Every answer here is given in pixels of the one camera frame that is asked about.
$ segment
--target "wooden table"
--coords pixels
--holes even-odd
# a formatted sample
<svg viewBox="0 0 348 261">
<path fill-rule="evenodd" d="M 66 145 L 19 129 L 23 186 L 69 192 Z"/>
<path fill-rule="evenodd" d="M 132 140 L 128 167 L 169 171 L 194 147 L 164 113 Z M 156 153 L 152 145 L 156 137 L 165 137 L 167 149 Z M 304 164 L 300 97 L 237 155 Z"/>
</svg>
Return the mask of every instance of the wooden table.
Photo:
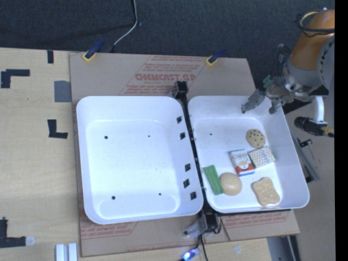
<svg viewBox="0 0 348 261">
<path fill-rule="evenodd" d="M 54 82 L 70 81 L 69 53 L 54 51 L 54 64 L 47 64 L 47 51 L 2 48 L 0 70 L 6 69 L 30 69 L 30 77 L 13 76 L 10 88 L 0 89 L 0 216 L 9 220 L 8 237 L 34 237 L 35 244 L 0 248 L 0 260 L 53 260 L 56 244 L 79 247 L 72 105 L 54 101 Z M 48 137 L 49 119 L 57 119 L 67 139 Z M 86 259 L 179 260 L 188 249 Z M 206 250 L 210 261 L 271 260 L 266 239 L 208 244 Z"/>
</svg>

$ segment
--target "white tray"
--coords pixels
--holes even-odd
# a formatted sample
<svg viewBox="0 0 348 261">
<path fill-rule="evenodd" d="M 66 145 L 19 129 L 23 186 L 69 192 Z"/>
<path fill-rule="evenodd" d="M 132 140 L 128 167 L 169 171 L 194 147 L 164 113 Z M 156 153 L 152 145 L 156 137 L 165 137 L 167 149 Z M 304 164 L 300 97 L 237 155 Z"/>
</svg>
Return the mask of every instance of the white tray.
<svg viewBox="0 0 348 261">
<path fill-rule="evenodd" d="M 203 195 L 184 114 L 169 97 L 77 105 L 84 208 L 99 224 L 198 213 Z"/>
<path fill-rule="evenodd" d="M 309 191 L 282 108 L 269 114 L 271 103 L 266 98 L 261 105 L 242 114 L 241 105 L 247 99 L 244 96 L 198 96 L 189 102 L 190 120 L 208 203 L 221 213 L 304 207 L 309 201 Z M 215 165 L 218 175 L 235 173 L 228 152 L 255 150 L 246 140 L 246 132 L 254 128 L 265 135 L 265 145 L 270 147 L 276 161 L 255 169 L 254 174 L 240 176 L 242 190 L 238 195 L 214 195 L 203 168 Z M 263 177 L 273 181 L 281 198 L 277 204 L 262 207 L 257 202 L 251 184 Z"/>
</svg>

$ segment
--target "round cookie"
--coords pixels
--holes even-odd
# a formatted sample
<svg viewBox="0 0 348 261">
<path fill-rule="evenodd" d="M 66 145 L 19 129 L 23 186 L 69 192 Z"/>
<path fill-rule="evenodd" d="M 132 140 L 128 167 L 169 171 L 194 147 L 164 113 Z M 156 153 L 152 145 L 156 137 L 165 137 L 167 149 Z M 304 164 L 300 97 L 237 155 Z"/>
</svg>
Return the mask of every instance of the round cookie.
<svg viewBox="0 0 348 261">
<path fill-rule="evenodd" d="M 220 182 L 226 195 L 237 195 L 241 191 L 241 180 L 236 174 L 225 172 L 220 175 Z"/>
<path fill-rule="evenodd" d="M 249 129 L 246 133 L 246 140 L 254 148 L 261 148 L 265 145 L 266 137 L 258 129 Z"/>
</svg>

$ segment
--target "yellow and blue clip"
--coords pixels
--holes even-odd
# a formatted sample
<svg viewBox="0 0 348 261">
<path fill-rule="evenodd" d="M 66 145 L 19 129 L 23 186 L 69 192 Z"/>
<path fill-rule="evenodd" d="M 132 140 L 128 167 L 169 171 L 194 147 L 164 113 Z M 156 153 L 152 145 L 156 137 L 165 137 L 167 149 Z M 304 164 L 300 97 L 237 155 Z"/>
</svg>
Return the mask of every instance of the yellow and blue clip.
<svg viewBox="0 0 348 261">
<path fill-rule="evenodd" d="M 99 52 L 101 47 L 104 45 L 104 40 L 98 40 L 92 45 L 92 47 L 82 55 L 83 60 L 86 62 L 92 61 L 92 59 L 96 56 L 96 52 Z"/>
<path fill-rule="evenodd" d="M 226 49 L 225 48 L 222 48 L 220 49 L 218 52 L 214 53 L 213 55 L 209 56 L 207 59 L 206 59 L 206 65 L 211 67 L 213 66 L 218 57 L 220 57 L 221 55 L 223 55 L 225 53 Z"/>
</svg>

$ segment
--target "brown cardboard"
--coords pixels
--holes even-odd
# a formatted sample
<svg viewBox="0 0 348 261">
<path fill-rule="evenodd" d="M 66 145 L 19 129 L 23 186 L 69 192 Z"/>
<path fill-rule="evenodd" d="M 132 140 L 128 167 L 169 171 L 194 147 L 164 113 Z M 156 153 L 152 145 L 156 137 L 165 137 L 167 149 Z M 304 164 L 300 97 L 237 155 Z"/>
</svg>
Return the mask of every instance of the brown cardboard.
<svg viewBox="0 0 348 261">
<path fill-rule="evenodd" d="M 79 198 L 82 256 L 194 246 L 196 239 L 183 238 L 185 227 L 196 216 L 97 225 L 84 213 L 80 174 L 76 105 L 86 96 L 168 95 L 175 81 L 188 82 L 188 99 L 199 95 L 250 95 L 254 83 L 246 59 L 220 58 L 212 67 L 204 57 L 97 54 L 89 63 L 83 53 L 70 54 L 73 128 Z M 222 218 L 219 234 L 207 243 L 253 239 L 298 233 L 293 211 L 246 214 Z"/>
</svg>

